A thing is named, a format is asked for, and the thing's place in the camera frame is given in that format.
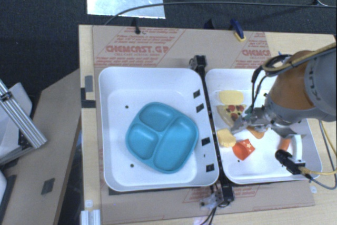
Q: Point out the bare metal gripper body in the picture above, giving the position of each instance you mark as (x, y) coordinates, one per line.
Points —
(259, 118)

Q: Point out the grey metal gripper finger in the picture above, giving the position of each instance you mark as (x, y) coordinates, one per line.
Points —
(238, 127)
(245, 116)

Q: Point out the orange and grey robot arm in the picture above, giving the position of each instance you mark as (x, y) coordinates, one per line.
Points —
(313, 87)

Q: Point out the yellow toy bread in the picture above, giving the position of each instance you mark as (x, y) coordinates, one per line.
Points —
(226, 137)

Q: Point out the orange toy food piece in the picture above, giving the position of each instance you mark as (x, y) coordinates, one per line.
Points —
(258, 135)

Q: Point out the toy pizza slice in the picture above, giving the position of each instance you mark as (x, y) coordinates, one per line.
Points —
(227, 113)

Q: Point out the pale yellow biscuit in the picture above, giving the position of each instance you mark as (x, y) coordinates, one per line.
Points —
(230, 97)

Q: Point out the orange toy sausage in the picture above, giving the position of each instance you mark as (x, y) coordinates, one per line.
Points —
(284, 143)

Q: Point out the thin black rod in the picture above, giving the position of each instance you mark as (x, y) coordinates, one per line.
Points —
(208, 102)

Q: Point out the white plastic tray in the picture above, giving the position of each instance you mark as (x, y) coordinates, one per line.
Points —
(118, 81)
(263, 168)

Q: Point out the blue divided plate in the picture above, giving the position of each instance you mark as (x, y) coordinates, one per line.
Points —
(160, 137)

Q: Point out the brown cardboard board, red print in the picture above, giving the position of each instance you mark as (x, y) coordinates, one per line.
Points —
(158, 44)

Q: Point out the black cylinder on white bracket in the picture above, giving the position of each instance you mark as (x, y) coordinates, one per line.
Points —
(288, 160)

